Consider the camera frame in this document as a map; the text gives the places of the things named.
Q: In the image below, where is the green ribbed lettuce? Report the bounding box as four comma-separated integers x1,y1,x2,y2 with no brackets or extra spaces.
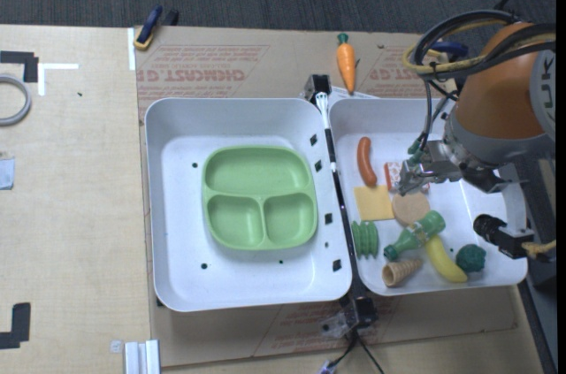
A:
350,219,381,261

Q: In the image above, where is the green divided plate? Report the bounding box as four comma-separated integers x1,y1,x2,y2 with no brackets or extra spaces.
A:
201,144,320,252

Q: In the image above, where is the yellow banana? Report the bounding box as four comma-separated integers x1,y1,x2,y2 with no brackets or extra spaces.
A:
424,233,470,285

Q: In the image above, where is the yellow cheese slice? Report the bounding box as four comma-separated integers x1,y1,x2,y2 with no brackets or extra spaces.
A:
352,184,396,223

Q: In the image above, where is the thin black and white rod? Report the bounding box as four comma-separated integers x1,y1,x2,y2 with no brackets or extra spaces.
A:
316,92,362,301

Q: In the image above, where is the orange sausage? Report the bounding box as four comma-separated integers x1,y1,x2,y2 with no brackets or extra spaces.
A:
356,135,379,188

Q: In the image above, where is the orange carrot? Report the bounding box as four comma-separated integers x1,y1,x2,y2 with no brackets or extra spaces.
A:
335,32,359,96

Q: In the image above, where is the white plastic tray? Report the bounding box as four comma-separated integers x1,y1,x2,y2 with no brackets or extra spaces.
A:
143,97,354,314
328,97,530,298

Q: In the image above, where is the brown cardboard board red print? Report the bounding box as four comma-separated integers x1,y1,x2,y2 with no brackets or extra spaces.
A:
134,25,519,370

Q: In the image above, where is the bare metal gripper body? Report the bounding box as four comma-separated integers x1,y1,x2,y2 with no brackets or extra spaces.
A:
400,138,470,187

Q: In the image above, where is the tan round biscuit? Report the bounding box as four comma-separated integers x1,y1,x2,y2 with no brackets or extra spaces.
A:
391,191,432,228

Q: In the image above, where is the green bottle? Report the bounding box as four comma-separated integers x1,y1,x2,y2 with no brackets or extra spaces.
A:
382,210,447,263

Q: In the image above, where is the green broccoli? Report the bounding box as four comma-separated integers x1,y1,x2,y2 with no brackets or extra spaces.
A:
455,243,488,275

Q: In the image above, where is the tan ice cream cone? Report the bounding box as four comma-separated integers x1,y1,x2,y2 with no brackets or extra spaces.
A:
381,257,425,289

